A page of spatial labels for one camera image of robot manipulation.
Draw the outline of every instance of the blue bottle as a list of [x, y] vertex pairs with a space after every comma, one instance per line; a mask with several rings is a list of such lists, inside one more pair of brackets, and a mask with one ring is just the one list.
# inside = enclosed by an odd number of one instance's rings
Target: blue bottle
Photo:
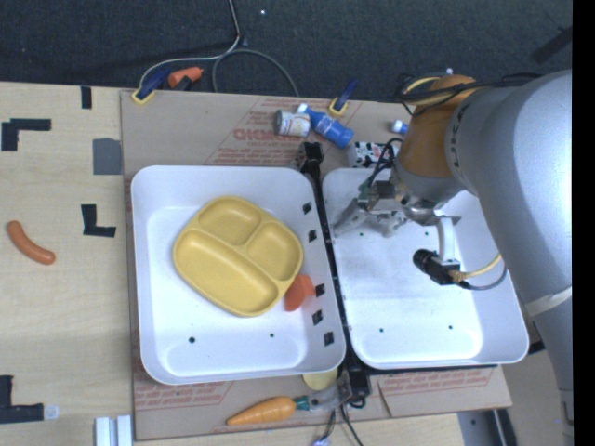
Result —
[[297, 112], [306, 113], [310, 116], [311, 126], [314, 132], [320, 134], [333, 142], [340, 149], [345, 149], [353, 138], [353, 131], [344, 127], [324, 112], [316, 112], [308, 107], [308, 104], [300, 104]]

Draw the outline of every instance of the cardboard sheet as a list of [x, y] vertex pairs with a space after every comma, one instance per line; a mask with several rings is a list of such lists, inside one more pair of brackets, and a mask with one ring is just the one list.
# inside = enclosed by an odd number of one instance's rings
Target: cardboard sheet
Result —
[[[276, 395], [310, 392], [301, 377], [166, 386], [152, 380], [139, 355], [139, 328], [135, 298], [134, 246], [129, 187], [143, 167], [156, 164], [220, 164], [292, 166], [303, 138], [275, 136], [277, 110], [294, 112], [307, 102], [324, 111], [329, 100], [158, 92], [144, 106], [135, 104], [132, 91], [121, 92], [123, 168], [126, 187], [126, 237], [131, 299], [136, 439], [165, 439], [269, 429], [322, 425], [328, 413], [297, 412], [282, 423], [227, 427], [225, 420], [258, 401]], [[395, 104], [352, 101], [341, 118], [358, 141], [386, 142], [395, 119], [407, 121]], [[323, 175], [347, 166], [345, 151], [311, 133], [308, 141], [324, 149]], [[504, 408], [510, 396], [500, 367], [419, 372], [371, 377], [372, 394], [362, 409], [350, 409], [353, 421], [413, 415]]]

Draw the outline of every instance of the orange toy piece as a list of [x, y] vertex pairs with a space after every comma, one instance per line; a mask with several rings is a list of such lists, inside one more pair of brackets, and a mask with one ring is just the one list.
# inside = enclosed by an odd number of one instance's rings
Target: orange toy piece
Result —
[[172, 72], [167, 77], [167, 83], [169, 87], [172, 89], [176, 87], [184, 76], [188, 76], [188, 78], [193, 82], [196, 83], [199, 79], [203, 77], [203, 70], [201, 70], [198, 66], [192, 66], [191, 68], [186, 68], [185, 70], [179, 70], [176, 72]]
[[296, 408], [297, 404], [289, 397], [273, 397], [232, 416], [227, 420], [227, 425], [254, 425], [283, 421], [291, 417]]
[[19, 248], [19, 250], [38, 263], [50, 265], [56, 261], [56, 255], [41, 246], [32, 242], [25, 234], [22, 225], [17, 220], [9, 221], [7, 224], [7, 231], [10, 240]]
[[316, 295], [310, 276], [298, 274], [285, 293], [285, 310], [291, 312], [302, 305], [307, 295]]

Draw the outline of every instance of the white cable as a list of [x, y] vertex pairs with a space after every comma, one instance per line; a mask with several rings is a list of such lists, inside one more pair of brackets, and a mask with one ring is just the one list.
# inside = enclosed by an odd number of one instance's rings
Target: white cable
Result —
[[235, 32], [236, 32], [236, 37], [235, 37], [235, 41], [233, 42], [233, 44], [223, 53], [221, 53], [220, 55], [216, 55], [216, 56], [210, 56], [210, 57], [193, 57], [193, 58], [177, 58], [177, 59], [167, 59], [165, 61], [161, 61], [157, 64], [154, 64], [151, 66], [151, 68], [149, 68], [140, 78], [140, 82], [139, 82], [139, 87], [142, 86], [142, 84], [145, 81], [145, 78], [149, 75], [150, 72], [156, 70], [157, 68], [163, 66], [164, 64], [170, 64], [170, 63], [179, 63], [179, 62], [194, 62], [194, 61], [213, 61], [216, 59], [221, 58], [222, 56], [227, 55], [228, 53], [232, 52], [240, 43], [240, 24], [238, 23], [238, 18], [235, 15], [235, 8], [233, 7], [233, 1], [232, 0], [228, 0], [228, 3], [230, 4], [230, 11], [231, 11], [231, 16], [233, 17], [233, 25], [235, 26]]

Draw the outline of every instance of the blue clamp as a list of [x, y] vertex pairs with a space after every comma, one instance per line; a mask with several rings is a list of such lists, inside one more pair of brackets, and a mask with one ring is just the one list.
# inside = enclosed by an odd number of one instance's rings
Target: blue clamp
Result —
[[334, 98], [331, 101], [330, 105], [328, 106], [328, 112], [333, 117], [340, 117], [343, 115], [343, 112], [345, 112], [347, 109], [347, 100], [351, 97], [351, 93], [353, 93], [356, 87], [357, 80], [350, 80], [345, 86], [345, 89], [343, 89], [343, 92], [340, 94], [340, 96]]
[[168, 68], [155, 71], [139, 89], [132, 93], [132, 100], [137, 104], [146, 104], [155, 95], [155, 89], [159, 89], [163, 85], [170, 73], [171, 70]]

